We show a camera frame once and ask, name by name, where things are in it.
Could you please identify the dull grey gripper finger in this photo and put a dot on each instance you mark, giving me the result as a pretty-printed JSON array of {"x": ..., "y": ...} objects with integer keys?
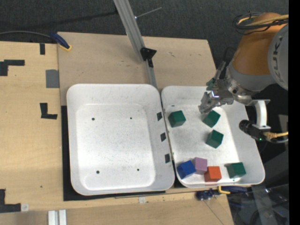
[
  {"x": 211, "y": 105},
  {"x": 203, "y": 101}
]

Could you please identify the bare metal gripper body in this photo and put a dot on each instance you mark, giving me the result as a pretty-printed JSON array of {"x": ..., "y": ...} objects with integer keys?
[{"x": 225, "y": 94}]

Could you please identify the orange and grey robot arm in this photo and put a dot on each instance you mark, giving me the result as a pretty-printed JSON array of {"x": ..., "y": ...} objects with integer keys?
[{"x": 254, "y": 55}]

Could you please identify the green cube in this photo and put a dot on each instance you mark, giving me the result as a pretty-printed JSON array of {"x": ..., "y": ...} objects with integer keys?
[
  {"x": 236, "y": 170},
  {"x": 212, "y": 119},
  {"x": 177, "y": 118},
  {"x": 214, "y": 139}
]

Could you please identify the white plastic tray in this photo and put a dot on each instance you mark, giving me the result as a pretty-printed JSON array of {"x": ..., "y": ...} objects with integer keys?
[
  {"x": 194, "y": 144},
  {"x": 114, "y": 146}
]

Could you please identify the purple cube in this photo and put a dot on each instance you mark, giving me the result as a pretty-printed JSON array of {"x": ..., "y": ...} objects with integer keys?
[{"x": 200, "y": 165}]

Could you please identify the red cube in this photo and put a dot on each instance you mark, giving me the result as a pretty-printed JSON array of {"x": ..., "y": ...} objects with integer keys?
[{"x": 212, "y": 174}]

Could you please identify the blue cube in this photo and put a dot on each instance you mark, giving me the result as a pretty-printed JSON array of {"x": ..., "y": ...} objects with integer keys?
[{"x": 186, "y": 169}]

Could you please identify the pale wood board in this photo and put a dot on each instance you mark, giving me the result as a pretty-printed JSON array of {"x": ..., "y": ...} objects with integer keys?
[{"x": 103, "y": 60}]

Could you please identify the black cylinder on white bracket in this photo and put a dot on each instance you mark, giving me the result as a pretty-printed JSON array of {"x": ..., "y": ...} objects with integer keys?
[{"x": 260, "y": 116}]

